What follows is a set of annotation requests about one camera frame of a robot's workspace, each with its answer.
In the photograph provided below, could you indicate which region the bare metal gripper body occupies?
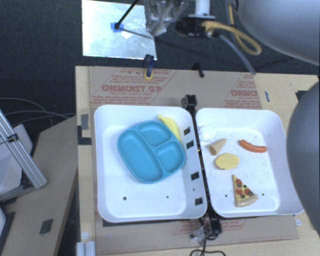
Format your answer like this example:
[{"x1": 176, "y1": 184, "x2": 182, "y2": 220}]
[{"x1": 143, "y1": 0, "x2": 189, "y2": 16}]

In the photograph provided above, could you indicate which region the pizza slice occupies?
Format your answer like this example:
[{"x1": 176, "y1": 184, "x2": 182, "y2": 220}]
[{"x1": 231, "y1": 174, "x2": 259, "y2": 208}]

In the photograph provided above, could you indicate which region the orange sausage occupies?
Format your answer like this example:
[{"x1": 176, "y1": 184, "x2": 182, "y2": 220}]
[{"x1": 239, "y1": 139, "x2": 268, "y2": 154}]

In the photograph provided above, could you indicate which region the thin black rod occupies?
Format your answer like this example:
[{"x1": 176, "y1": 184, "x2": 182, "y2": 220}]
[{"x1": 188, "y1": 106, "x2": 217, "y2": 221}]

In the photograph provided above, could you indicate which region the brown cardboard board, red print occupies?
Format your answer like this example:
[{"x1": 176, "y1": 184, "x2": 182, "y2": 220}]
[{"x1": 88, "y1": 65, "x2": 300, "y2": 248}]

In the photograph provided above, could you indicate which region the blue divided plate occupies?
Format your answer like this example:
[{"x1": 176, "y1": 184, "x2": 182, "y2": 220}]
[{"x1": 116, "y1": 119, "x2": 187, "y2": 184}]

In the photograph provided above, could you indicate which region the white plastic tray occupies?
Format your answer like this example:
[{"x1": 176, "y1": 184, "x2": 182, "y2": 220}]
[
  {"x1": 93, "y1": 104, "x2": 209, "y2": 224},
  {"x1": 195, "y1": 107, "x2": 305, "y2": 219}
]

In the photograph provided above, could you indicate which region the white crumpled lump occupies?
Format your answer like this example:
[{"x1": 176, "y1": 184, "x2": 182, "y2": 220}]
[{"x1": 198, "y1": 124, "x2": 217, "y2": 143}]

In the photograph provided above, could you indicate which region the tan ice cream cone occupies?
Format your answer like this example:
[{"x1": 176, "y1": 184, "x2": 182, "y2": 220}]
[{"x1": 208, "y1": 138, "x2": 227, "y2": 157}]

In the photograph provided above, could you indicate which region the yellow round biscuit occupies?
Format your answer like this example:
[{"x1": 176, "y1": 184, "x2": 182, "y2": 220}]
[{"x1": 213, "y1": 152, "x2": 241, "y2": 171}]

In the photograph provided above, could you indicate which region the yellow banana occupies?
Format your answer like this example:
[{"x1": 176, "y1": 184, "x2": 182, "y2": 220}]
[{"x1": 157, "y1": 114, "x2": 182, "y2": 142}]

